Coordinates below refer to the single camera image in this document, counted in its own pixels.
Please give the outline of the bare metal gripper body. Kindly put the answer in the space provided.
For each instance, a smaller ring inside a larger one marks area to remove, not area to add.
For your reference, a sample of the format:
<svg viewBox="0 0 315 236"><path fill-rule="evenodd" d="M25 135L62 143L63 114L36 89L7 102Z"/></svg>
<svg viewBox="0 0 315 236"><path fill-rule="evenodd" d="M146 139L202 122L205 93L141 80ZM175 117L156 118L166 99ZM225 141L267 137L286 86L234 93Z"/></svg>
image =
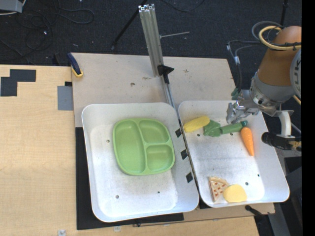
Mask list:
<svg viewBox="0 0 315 236"><path fill-rule="evenodd" d="M258 108L259 111L266 113L269 116L277 116L280 111L279 102L272 101L260 91L254 89L241 90L236 100L236 110L246 108Z"/></svg>

